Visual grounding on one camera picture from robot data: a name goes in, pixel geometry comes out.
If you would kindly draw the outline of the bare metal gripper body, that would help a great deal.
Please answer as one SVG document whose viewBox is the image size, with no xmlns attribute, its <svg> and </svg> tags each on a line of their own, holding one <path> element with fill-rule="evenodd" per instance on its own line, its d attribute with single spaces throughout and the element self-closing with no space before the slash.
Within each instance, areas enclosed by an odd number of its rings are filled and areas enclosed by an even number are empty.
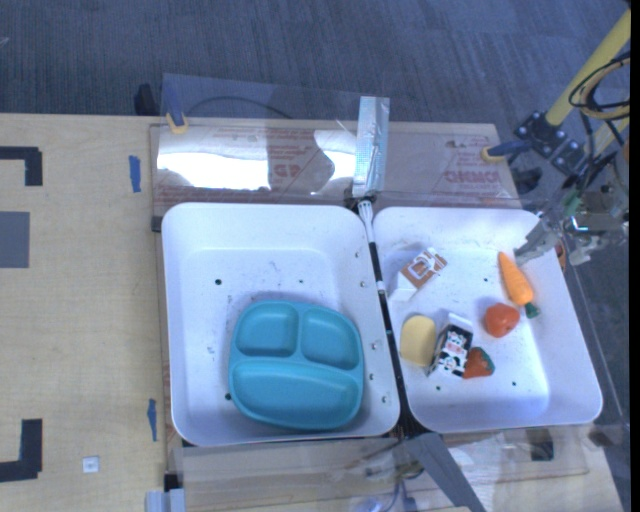
<svg viewBox="0 0 640 512">
<path fill-rule="evenodd" d="M 564 209 L 566 234 L 587 245 L 619 244 L 629 235 L 629 193 L 625 186 L 601 185 L 573 193 Z"/>
</svg>

